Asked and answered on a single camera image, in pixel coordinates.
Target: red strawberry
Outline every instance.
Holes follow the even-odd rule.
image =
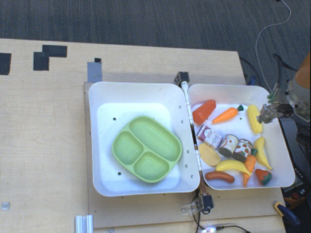
[[[271,172],[267,170],[256,169],[255,174],[259,182],[263,185],[267,184],[272,178]]]

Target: toy carrot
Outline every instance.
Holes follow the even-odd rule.
[[[226,111],[222,112],[218,117],[216,117],[214,120],[213,120],[213,123],[217,123],[217,122],[223,122],[223,121],[226,121],[226,120],[229,120],[231,118],[234,118],[239,111],[243,111],[244,108],[242,105],[239,105],[238,108],[229,108],[227,109]]]
[[[257,154],[257,152],[258,152],[257,149],[252,149],[252,153],[247,156],[246,161],[244,162],[247,170],[250,171],[251,173],[253,172],[255,164],[256,164],[255,154]],[[247,173],[243,173],[243,185],[244,186],[247,185],[249,177],[250,176]]]

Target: white cable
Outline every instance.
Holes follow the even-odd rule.
[[[270,86],[268,85],[268,83],[267,83],[267,81],[266,81],[266,78],[265,78],[264,75],[263,75],[262,68],[261,68],[261,65],[260,65],[260,62],[259,62],[259,57],[258,57],[258,53],[257,53],[257,43],[258,43],[258,40],[259,40],[259,36],[261,35],[261,33],[262,33],[265,29],[270,28],[270,27],[272,27],[272,26],[277,26],[277,25],[284,24],[284,23],[286,23],[286,22],[291,18],[292,11],[291,11],[290,7],[284,2],[284,0],[281,0],[281,1],[282,1],[282,3],[288,8],[288,10],[290,11],[290,15],[288,16],[288,18],[287,18],[284,22],[275,23],[275,24],[271,24],[271,25],[268,25],[268,26],[264,27],[264,28],[260,31],[260,33],[258,34],[257,40],[256,40],[256,44],[255,44],[255,51],[256,51],[257,61],[258,61],[259,67],[260,67],[260,72],[261,72],[261,75],[262,75],[262,77],[263,77],[264,82],[266,83],[266,85],[268,86],[268,88],[269,88],[270,91],[272,91],[272,90],[271,90]]]

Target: brown sausage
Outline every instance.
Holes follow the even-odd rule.
[[[205,174],[205,178],[207,180],[214,180],[214,179],[224,180],[227,181],[228,183],[233,183],[235,180],[234,177],[231,176],[230,174],[220,171],[208,172]]]

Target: green divided plate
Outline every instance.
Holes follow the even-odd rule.
[[[180,140],[148,116],[128,122],[112,143],[114,157],[131,173],[148,183],[162,180],[176,165]]]

